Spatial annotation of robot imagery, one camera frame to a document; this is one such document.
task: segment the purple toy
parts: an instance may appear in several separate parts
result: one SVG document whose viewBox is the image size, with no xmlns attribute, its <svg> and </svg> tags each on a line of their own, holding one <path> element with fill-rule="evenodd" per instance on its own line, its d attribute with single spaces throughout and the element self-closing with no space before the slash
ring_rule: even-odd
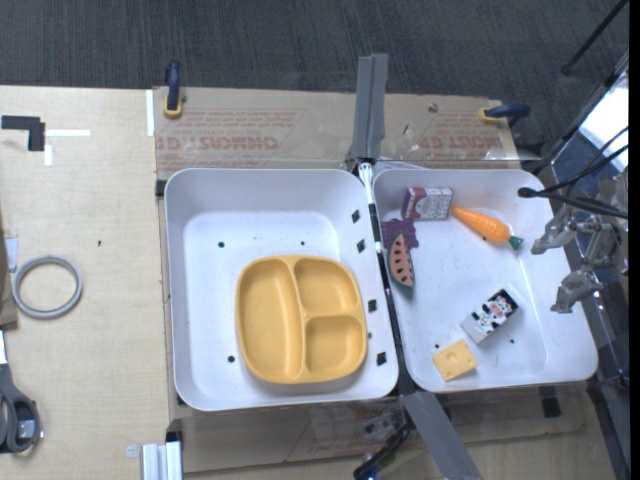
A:
<svg viewBox="0 0 640 480">
<path fill-rule="evenodd" d="M 407 247 L 418 247 L 418 239 L 416 238 L 416 228 L 413 227 L 413 220 L 411 219 L 391 219 L 383 222 L 382 227 L 382 243 L 385 247 L 389 246 L 389 243 L 398 234 L 404 235 Z"/>
</svg>

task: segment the white plastic tray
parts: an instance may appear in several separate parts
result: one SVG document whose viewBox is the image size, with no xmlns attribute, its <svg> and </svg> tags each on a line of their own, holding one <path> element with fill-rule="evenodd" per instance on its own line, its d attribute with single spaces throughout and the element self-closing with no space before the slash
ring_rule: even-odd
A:
<svg viewBox="0 0 640 480">
<path fill-rule="evenodd" d="M 340 170 L 187 169 L 167 183 L 165 205 L 174 377 L 188 405 L 217 411 L 374 399 L 393 389 L 397 357 L 356 177 Z M 270 384 L 244 364 L 235 326 L 238 276 L 255 259 L 287 254 L 340 261 L 356 278 L 370 337 L 363 364 L 348 377 Z M 369 312 L 372 300 L 377 309 Z M 378 365 L 381 353 L 386 362 Z"/>
<path fill-rule="evenodd" d="M 570 272 L 562 249 L 531 254 L 531 246 L 552 217 L 545 199 L 521 199 L 520 187 L 543 188 L 519 170 L 414 170 L 382 172 L 374 181 L 380 220 L 400 218 L 407 187 L 449 187 L 453 204 L 485 212 L 525 239 L 518 252 L 485 242 L 455 217 L 416 221 L 419 247 L 411 249 L 415 288 L 394 290 L 407 368 L 414 381 L 433 392 L 467 391 L 590 377 L 597 351 L 581 304 L 573 313 L 550 311 L 558 286 Z M 508 284 L 522 296 L 515 314 L 476 345 L 460 321 Z M 478 367 L 445 382 L 431 356 L 465 339 Z"/>
</svg>

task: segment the yellow plate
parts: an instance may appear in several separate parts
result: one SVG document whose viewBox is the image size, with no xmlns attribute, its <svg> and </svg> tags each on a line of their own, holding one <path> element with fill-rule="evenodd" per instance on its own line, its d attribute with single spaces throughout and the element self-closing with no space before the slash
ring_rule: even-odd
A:
<svg viewBox="0 0 640 480">
<path fill-rule="evenodd" d="M 251 372 L 279 384 L 345 377 L 367 351 L 353 275 L 317 256 L 270 256 L 247 265 L 238 279 L 236 329 Z"/>
</svg>

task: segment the orange carrot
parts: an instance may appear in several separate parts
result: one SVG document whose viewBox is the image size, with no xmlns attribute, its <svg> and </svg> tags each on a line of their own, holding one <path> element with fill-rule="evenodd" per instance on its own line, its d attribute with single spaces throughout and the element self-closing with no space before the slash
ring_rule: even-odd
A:
<svg viewBox="0 0 640 480">
<path fill-rule="evenodd" d="M 514 250 L 517 250 L 522 243 L 522 238 L 512 236 L 504 222 L 489 217 L 484 213 L 474 212 L 473 210 L 467 210 L 459 206 L 452 206 L 451 213 L 487 240 L 491 240 L 492 242 L 508 241 Z"/>
</svg>

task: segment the scissors handle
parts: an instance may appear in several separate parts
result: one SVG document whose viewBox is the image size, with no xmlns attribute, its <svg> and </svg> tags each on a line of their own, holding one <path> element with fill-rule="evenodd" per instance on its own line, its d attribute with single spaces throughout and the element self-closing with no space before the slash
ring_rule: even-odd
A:
<svg viewBox="0 0 640 480">
<path fill-rule="evenodd" d="M 7 406 L 6 420 L 1 410 L 3 405 Z M 20 437 L 19 412 L 23 415 L 23 420 L 33 420 L 35 425 L 32 437 Z M 35 444 L 39 434 L 40 415 L 36 405 L 15 387 L 9 365 L 0 364 L 0 445 L 6 443 L 10 451 L 24 452 Z"/>
</svg>

